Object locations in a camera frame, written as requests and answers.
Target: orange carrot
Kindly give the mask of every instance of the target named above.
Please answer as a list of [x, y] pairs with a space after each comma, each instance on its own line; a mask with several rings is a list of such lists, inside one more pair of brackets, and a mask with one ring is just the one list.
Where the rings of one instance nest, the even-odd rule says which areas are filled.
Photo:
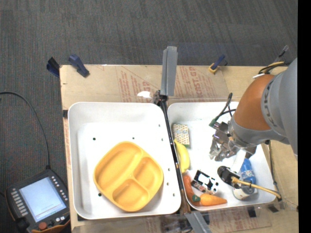
[[203, 206], [227, 203], [226, 199], [208, 193], [201, 194], [200, 199]]
[[191, 186], [191, 178], [189, 175], [183, 175], [183, 182], [188, 200], [195, 206], [200, 206], [200, 197], [195, 195]]

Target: gray carpet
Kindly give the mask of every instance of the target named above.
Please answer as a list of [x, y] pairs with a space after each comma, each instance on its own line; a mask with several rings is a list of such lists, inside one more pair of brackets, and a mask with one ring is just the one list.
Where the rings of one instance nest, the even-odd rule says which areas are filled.
[[[59, 79], [69, 64], [161, 65], [176, 46], [178, 65], [266, 66], [285, 45], [297, 57], [298, 0], [0, 0], [0, 92], [34, 107], [52, 169], [67, 182]], [[0, 95], [0, 191], [42, 171], [44, 138], [27, 104]], [[0, 232], [17, 232], [0, 197]]]

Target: yellow plate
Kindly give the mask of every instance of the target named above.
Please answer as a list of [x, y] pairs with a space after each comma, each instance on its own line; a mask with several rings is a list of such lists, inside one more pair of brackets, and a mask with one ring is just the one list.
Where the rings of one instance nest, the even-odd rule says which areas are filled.
[[115, 145], [95, 166], [97, 188], [121, 209], [143, 208], [163, 182], [160, 165], [140, 146], [124, 141]]

